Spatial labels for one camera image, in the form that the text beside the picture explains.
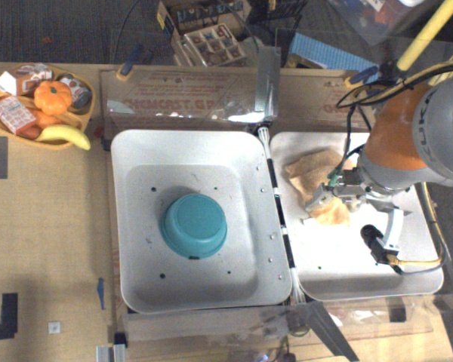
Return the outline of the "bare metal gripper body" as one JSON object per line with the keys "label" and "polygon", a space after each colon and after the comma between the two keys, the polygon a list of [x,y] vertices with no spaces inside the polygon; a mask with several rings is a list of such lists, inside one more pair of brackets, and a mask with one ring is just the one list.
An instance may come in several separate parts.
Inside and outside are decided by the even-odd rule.
{"label": "bare metal gripper body", "polygon": [[350,209],[370,204],[374,209],[395,209],[392,189],[376,183],[362,168],[334,170],[330,173],[330,188]]}

